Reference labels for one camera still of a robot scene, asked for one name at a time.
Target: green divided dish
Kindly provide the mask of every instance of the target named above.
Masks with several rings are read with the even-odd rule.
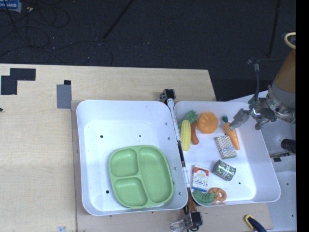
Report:
[[[115,150],[109,158],[110,178],[116,199],[129,208],[167,202],[174,187],[164,153],[152,145]]]

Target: carrot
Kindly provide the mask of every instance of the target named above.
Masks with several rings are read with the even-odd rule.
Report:
[[[237,136],[236,130],[235,129],[233,129],[233,130],[230,129],[230,123],[228,122],[227,116],[223,116],[222,120],[225,122],[224,130],[225,130],[226,134],[231,139],[231,142],[234,145],[234,147],[239,150],[240,146],[239,146],[239,141],[238,141],[238,136]]]
[[[191,124],[191,142],[193,145],[197,145],[199,143],[199,140],[197,138],[197,133],[196,133],[196,127],[197,127],[197,120],[195,120]]]

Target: tin can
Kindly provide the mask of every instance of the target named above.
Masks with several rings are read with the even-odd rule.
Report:
[[[236,168],[233,168],[221,160],[217,160],[212,169],[212,172],[221,178],[230,181],[236,172]]]

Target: donut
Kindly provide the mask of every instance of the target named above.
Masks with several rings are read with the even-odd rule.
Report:
[[[221,188],[210,188],[208,193],[214,193],[214,202],[226,200],[226,192]]]

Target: table surface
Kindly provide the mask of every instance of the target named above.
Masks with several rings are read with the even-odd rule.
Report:
[[[0,95],[1,231],[168,231],[178,211],[104,217],[103,229],[78,224],[75,200],[71,109],[57,108],[57,85],[71,81],[72,100],[157,100],[171,88],[177,101],[216,101],[207,70],[0,64],[35,69],[35,81],[17,81],[17,95]],[[272,229],[266,203],[197,207],[199,231],[252,231],[251,214]]]

